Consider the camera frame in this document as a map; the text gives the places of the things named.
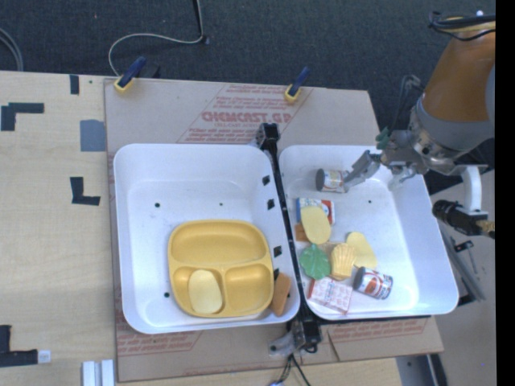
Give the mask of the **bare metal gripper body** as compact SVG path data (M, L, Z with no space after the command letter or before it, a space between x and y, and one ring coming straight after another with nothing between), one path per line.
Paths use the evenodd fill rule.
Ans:
M395 174L425 175L432 170L450 175L456 168L457 151L441 145L424 129L390 132L385 128L379 134L379 150L381 163Z

